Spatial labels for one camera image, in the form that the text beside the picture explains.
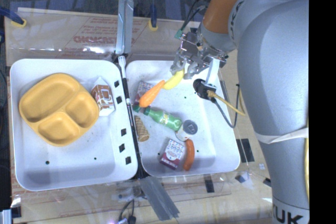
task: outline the orange toy carrot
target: orange toy carrot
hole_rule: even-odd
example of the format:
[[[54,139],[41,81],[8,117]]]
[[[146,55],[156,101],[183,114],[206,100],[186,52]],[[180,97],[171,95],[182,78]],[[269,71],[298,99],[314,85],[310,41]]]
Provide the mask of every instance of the orange toy carrot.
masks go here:
[[[183,164],[183,169],[189,171],[195,160],[195,146],[194,142],[190,139],[185,141],[185,146],[187,148],[187,158]]]
[[[149,106],[159,94],[159,91],[162,89],[164,84],[165,81],[161,80],[158,84],[154,85],[147,92],[145,92],[144,95],[140,97],[139,106],[142,108],[146,108],[147,106]]]

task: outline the brown sausage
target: brown sausage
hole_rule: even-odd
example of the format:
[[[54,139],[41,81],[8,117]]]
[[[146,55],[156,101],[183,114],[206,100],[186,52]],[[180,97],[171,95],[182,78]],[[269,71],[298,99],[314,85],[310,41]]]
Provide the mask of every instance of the brown sausage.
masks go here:
[[[189,171],[195,159],[195,146],[194,142],[190,139],[185,141],[185,146],[187,148],[187,158],[183,164],[183,169]]]

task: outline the white can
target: white can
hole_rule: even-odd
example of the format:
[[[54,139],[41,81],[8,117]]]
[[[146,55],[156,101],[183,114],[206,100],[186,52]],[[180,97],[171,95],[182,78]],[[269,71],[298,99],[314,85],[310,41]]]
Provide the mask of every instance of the white can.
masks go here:
[[[181,141],[186,141],[198,131],[197,124],[191,120],[183,122],[181,128],[176,132],[176,137]]]

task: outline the orange plate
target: orange plate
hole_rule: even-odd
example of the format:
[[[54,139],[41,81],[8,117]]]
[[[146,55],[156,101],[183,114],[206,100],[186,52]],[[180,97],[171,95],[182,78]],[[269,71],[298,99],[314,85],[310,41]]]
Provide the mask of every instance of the orange plate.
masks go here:
[[[47,143],[66,146],[97,121],[99,108],[91,94],[72,76],[52,74],[20,99],[25,122]]]

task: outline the yellow banana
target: yellow banana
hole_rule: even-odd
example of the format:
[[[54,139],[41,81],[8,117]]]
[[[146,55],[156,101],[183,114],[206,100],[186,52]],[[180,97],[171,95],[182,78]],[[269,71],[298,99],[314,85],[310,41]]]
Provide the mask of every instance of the yellow banana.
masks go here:
[[[174,76],[168,79],[162,88],[165,90],[173,89],[183,79],[183,76],[184,68],[180,71],[177,71]]]

